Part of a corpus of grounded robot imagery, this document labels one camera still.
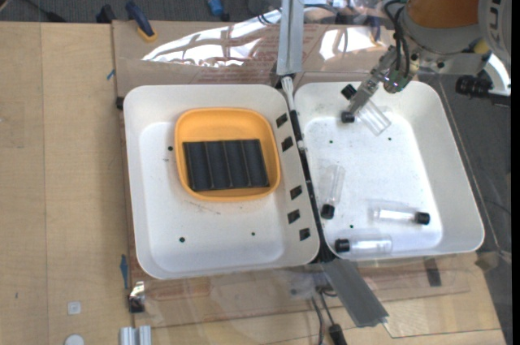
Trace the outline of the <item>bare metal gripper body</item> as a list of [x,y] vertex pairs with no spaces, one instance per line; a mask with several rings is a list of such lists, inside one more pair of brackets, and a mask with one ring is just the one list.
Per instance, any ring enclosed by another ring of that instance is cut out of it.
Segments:
[[374,93],[382,85],[387,93],[399,93],[417,75],[418,69],[418,63],[409,54],[390,46],[370,71],[368,90]]

